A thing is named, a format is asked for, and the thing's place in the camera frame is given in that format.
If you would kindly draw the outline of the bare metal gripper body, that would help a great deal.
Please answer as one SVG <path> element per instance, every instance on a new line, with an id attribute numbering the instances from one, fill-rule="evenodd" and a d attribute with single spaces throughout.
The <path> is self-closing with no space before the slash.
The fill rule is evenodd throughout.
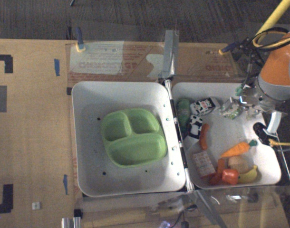
<path id="1" fill-rule="evenodd" d="M 256 84 L 245 85 L 240 92 L 239 101 L 244 108 L 257 113 L 272 113 L 276 106 L 276 101 L 269 98 Z"/>

